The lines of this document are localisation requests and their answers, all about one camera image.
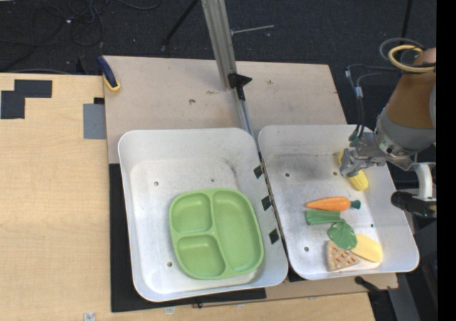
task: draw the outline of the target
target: black clamp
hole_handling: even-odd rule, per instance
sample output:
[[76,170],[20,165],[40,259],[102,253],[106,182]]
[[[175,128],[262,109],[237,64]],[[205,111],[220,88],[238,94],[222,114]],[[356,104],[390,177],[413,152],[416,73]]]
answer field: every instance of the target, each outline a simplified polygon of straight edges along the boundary
[[252,79],[250,77],[246,77],[245,75],[237,73],[230,73],[228,75],[229,86],[231,88],[236,88],[237,97],[243,101],[245,101],[244,86],[251,81]]

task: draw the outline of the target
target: green divided plate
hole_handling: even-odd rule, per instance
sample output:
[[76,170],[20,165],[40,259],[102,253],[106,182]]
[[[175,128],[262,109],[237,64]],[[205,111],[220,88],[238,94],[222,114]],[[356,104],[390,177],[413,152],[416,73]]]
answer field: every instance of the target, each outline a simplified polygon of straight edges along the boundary
[[235,277],[263,261],[255,212],[239,191],[203,189],[180,194],[171,203],[169,218],[177,260],[193,278]]

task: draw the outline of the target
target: yellow corn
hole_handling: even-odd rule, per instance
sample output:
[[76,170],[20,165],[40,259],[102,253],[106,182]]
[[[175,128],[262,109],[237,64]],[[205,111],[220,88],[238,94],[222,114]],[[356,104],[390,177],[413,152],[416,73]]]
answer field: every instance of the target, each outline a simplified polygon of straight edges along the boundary
[[[343,152],[340,152],[339,155],[337,156],[339,165],[342,164],[342,161],[341,161],[342,155],[343,155]],[[364,191],[365,189],[367,189],[369,187],[369,181],[368,181],[366,175],[364,174],[363,170],[360,170],[358,172],[358,174],[353,177],[347,177],[347,179],[353,185],[353,187],[355,187],[355,189],[358,191]]]

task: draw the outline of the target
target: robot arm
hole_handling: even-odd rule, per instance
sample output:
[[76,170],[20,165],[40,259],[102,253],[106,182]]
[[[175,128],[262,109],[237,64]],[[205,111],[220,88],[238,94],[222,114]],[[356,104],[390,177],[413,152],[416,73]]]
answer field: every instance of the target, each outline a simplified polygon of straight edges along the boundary
[[[412,65],[395,59],[394,54],[401,49],[418,52]],[[374,132],[351,137],[351,148],[343,151],[340,167],[345,177],[387,161],[402,170],[414,171],[420,185],[418,195],[396,192],[391,201],[410,212],[433,217],[437,217],[431,174],[435,163],[417,163],[412,156],[436,141],[436,53],[436,48],[423,51],[409,45],[389,51],[390,62],[403,74],[379,114]]]

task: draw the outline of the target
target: orange carrot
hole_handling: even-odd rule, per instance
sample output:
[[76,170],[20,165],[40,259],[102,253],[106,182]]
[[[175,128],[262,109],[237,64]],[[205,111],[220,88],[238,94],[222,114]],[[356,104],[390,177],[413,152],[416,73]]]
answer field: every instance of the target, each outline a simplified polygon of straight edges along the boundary
[[350,201],[345,196],[332,196],[308,202],[306,206],[310,209],[318,209],[324,211],[345,211],[350,207],[359,209],[361,203],[358,200]]

